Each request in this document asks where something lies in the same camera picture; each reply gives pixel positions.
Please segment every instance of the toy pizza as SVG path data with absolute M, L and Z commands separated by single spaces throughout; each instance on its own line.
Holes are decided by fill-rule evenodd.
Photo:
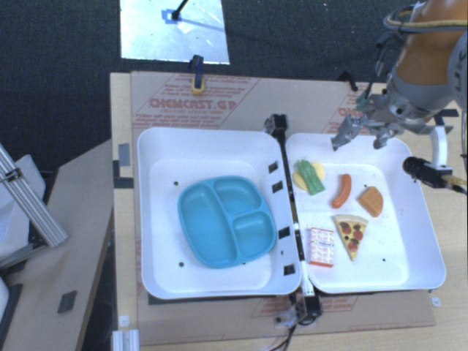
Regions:
M 343 241 L 351 260 L 356 258 L 358 249 L 364 237 L 367 220 L 351 214 L 338 214 L 333 216 L 338 234 Z

